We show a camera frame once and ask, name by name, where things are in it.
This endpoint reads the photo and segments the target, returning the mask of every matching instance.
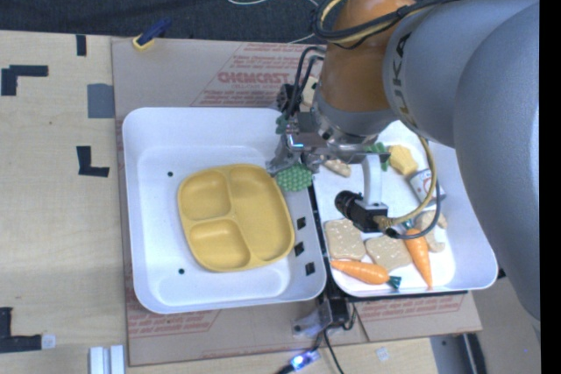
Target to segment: cardboard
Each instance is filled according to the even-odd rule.
[[[307,349],[292,323],[316,301],[186,314],[154,314],[132,288],[121,127],[136,108],[267,107],[291,82],[303,45],[156,39],[139,52],[131,39],[112,40],[119,194],[124,240],[129,365],[169,363]],[[317,76],[315,65],[312,76]],[[470,293],[354,304],[359,325],[333,334],[333,344],[388,341],[481,329]]]

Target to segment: wooden table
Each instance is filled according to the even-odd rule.
[[[54,349],[0,354],[0,371],[88,372],[89,348],[124,345],[123,247],[114,118],[89,118],[87,86],[112,84],[110,37],[0,32],[0,68],[47,65],[48,76],[19,76],[0,96],[0,307],[13,307],[12,335],[50,334]],[[90,146],[83,176],[77,146]],[[430,339],[335,348],[347,374],[437,373]],[[304,372],[337,368],[327,349]],[[274,373],[291,353],[127,367],[126,372]]]

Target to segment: orange carrot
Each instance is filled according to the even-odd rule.
[[[407,230],[406,235],[412,236],[421,232],[419,229],[410,228]],[[411,254],[413,259],[413,265],[423,276],[424,281],[427,286],[432,287],[432,270],[430,269],[430,259],[429,259],[429,246],[424,236],[418,238],[408,238],[403,240],[405,246]]]
[[[397,289],[401,282],[401,278],[390,276],[382,265],[368,264],[357,260],[331,260],[330,263],[336,270],[367,284],[380,285],[387,282]]]

